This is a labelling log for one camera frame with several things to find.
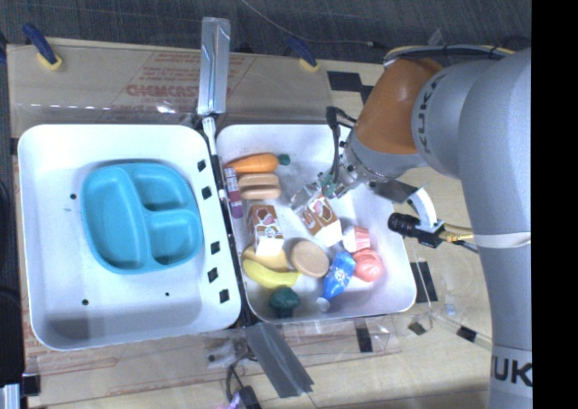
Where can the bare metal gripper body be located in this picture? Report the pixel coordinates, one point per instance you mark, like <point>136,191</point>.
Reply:
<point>347,180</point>

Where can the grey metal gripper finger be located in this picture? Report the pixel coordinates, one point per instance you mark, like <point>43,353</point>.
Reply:
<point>303,196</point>

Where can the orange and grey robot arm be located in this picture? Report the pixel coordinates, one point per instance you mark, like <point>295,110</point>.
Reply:
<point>487,136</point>

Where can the brown and white carton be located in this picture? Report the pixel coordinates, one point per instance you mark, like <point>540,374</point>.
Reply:
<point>265,229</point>
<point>326,222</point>

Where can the tan toy bread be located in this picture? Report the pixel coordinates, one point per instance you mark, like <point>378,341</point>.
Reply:
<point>259,187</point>

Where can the pink and white cupcake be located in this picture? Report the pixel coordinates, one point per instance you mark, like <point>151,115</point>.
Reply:
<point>357,239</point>

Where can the orange carrot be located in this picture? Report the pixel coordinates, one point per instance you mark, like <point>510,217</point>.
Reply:
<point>253,163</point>

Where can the round tan biscuit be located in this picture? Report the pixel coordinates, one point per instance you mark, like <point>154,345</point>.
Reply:
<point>310,259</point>

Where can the pink and white packet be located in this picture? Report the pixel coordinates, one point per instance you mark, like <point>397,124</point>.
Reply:
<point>234,192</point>

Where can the salmon pink round toy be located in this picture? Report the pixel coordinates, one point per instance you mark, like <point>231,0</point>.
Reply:
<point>368,265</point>

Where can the blue and white bottle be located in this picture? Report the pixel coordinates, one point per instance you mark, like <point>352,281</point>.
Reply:
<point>338,276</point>

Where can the yellow banana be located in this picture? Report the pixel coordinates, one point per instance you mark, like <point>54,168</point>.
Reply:
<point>266,276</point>

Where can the green broccoli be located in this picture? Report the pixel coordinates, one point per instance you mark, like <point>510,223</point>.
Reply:
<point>284,301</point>

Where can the white plastic tray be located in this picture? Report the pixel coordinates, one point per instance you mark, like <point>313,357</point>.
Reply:
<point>388,281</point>
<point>54,235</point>

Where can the blue divided plate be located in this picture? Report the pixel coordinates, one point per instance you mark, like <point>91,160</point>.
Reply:
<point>117,217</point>

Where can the brown cardboard board red print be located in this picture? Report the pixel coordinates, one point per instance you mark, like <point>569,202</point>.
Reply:
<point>113,82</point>

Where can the black cylinder on white bracket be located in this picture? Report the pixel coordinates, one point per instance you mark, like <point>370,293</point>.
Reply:
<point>425,211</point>

